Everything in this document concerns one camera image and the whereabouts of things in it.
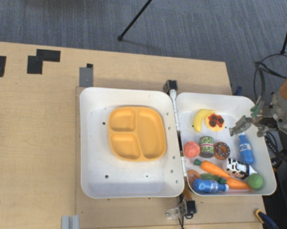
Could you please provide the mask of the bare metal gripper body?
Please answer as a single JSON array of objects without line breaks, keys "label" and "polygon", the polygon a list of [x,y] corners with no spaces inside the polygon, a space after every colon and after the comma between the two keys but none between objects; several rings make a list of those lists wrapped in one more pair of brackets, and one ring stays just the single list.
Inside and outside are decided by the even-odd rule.
[{"label": "bare metal gripper body", "polygon": [[252,121],[259,129],[277,131],[287,123],[287,118],[276,108],[263,107],[252,112]]}]

